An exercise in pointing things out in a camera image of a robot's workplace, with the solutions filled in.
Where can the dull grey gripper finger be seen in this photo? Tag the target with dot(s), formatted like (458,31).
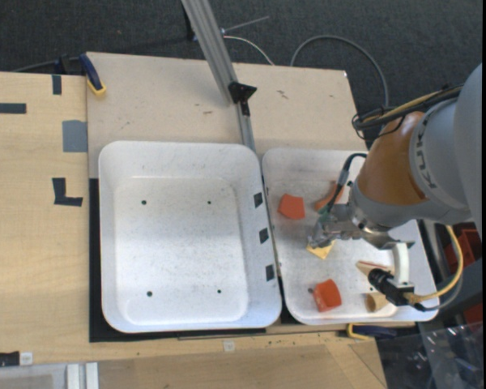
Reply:
(328,239)
(315,241)

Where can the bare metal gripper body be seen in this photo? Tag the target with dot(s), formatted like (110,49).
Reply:
(342,224)

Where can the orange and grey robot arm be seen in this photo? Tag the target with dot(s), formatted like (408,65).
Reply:
(393,168)

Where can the yellow cheese wedge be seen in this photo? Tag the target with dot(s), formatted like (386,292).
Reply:
(321,251)

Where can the orange carrot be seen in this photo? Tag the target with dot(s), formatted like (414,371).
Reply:
(329,197)

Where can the white plastic tray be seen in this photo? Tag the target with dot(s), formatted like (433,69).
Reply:
(348,266)
(182,241)

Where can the orange pizza slice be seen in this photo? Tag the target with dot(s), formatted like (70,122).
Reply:
(291,206)

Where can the beige wedge with red stripe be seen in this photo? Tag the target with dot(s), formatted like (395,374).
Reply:
(372,266)

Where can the red-orange cylinder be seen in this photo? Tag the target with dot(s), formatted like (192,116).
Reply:
(327,295)

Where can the beige cone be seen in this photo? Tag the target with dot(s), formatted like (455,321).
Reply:
(374,302)

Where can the pale wood board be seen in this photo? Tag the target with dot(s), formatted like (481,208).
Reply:
(166,99)

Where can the black cylinder on white bracket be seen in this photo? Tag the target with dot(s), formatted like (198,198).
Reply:
(392,286)

